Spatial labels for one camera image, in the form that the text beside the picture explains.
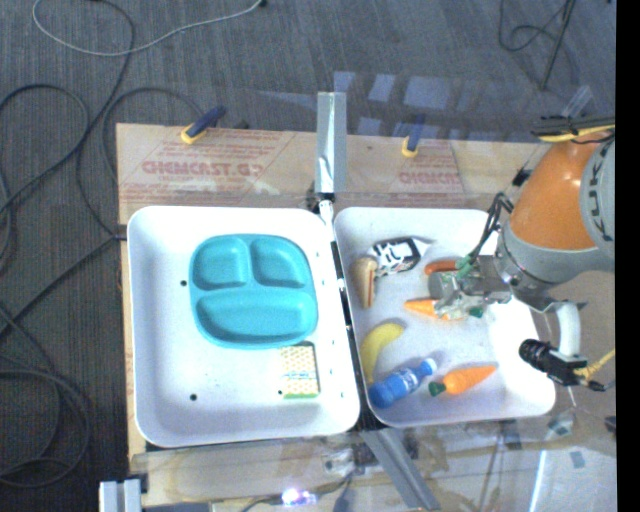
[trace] white plastic tray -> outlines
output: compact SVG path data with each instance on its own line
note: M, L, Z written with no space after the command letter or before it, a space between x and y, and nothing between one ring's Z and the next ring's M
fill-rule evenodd
M428 295L424 266L437 259L467 254L477 244L486 218L486 213L475 210L393 208L347 208L336 216L336 239L358 346L380 323L395 321L405 326L402 336L380 353L376 379L427 356L439 364L435 380L462 365L498 365L496 373L461 395L443 393L431 397L425 382L388 409L372 407L387 425L411 427L536 416L549 411L555 403L553 382L518 355L522 341L537 338L526 305L512 300L492 305L480 319L462 321L419 317L403 307L406 300ZM406 236L429 239L433 245L417 267L377 279L373 307L363 309L349 273L351 263L375 242ZM494 249L495 239L490 239L483 254L491 254Z
M198 331L188 271L196 247L225 234L288 238L304 251L318 300L320 394L283 399L277 349L217 346ZM135 417L160 447L330 435L359 415L330 239L301 209L152 206L128 225Z

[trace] banana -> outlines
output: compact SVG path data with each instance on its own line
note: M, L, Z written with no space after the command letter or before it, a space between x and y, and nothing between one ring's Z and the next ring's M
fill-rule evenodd
M369 331L360 345L360 360L367 385L373 384L373 370L376 367L378 354L389 343L396 340L404 332L402 325L388 322L378 325Z

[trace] gray floor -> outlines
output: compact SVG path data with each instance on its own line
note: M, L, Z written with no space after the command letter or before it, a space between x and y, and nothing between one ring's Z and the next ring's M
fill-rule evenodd
M70 44L120 52L251 5L42 0L36 13ZM533 141L533 125L562 114L578 92L589 99L581 114L615 115L615 1L576 3L541 89L563 6L564 0L270 0L128 57L104 57L45 36L32 19L32 2L0 0L6 184L0 243L9 236L0 258L0 509L93 510L97 482L127 474L119 252L112 237L116 122L186 125L197 115L193 104L201 111L222 104L228 113L221 126L314 131L316 93L342 91L350 133L405 135L424 113L426 137ZM517 26L525 27L513 32ZM536 34L522 50L504 47ZM34 343L55 375L84 397L86 452L77 394L59 395L51 379L31 371L50 368ZM10 485L60 476L77 455L78 466L55 484ZM9 473L30 459L39 462Z

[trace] blue clamp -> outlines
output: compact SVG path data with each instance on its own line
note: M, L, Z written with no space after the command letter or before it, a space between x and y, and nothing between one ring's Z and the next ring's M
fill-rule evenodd
M402 142L402 154L406 157L412 158L418 154L418 142L420 142L420 135L422 134L422 128L424 127L426 116L424 114L418 114L411 133Z
M224 117L226 113L227 110L222 105L212 108L195 123L182 130L180 137L187 144L193 144L206 133L207 128L216 126L218 120Z

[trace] water bottle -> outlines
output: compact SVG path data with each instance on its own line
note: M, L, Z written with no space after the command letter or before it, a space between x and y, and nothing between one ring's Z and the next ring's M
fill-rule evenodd
M369 388L369 400L376 407L390 407L400 398L413 393L426 376L433 375L436 368L436 362L427 358L416 367L396 370Z

